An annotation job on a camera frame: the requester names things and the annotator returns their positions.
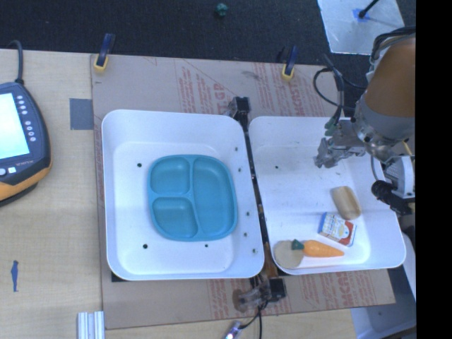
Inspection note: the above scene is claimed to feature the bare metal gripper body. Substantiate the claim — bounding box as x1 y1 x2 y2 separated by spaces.
329 119 397 162

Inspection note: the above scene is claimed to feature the tan toy bread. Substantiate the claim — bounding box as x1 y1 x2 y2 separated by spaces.
330 185 362 221

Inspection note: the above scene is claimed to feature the white plastic tray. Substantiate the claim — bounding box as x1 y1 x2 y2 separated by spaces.
101 109 266 282
248 115 407 276

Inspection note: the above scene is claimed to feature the small white and red carton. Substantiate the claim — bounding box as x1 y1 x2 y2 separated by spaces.
317 212 357 248

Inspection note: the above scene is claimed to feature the thin black and white rod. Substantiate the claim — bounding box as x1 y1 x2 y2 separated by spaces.
239 117 273 279

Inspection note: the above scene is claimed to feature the orange toy carrot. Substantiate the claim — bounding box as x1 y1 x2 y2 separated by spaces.
290 239 345 259

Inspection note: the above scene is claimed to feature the round beige toy biscuit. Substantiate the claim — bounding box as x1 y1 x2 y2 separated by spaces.
273 240 305 270

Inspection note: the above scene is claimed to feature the blue divided plate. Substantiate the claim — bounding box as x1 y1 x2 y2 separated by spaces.
147 154 239 242

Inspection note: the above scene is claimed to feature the brown cardboard board red print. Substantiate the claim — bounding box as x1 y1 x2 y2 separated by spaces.
90 54 397 330

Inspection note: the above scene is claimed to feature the black cylinder on white bracket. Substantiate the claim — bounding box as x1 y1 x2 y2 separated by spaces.
370 154 416 215

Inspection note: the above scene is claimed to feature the black block with thin wires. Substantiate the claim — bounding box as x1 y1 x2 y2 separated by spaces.
268 277 287 301
228 96 253 120

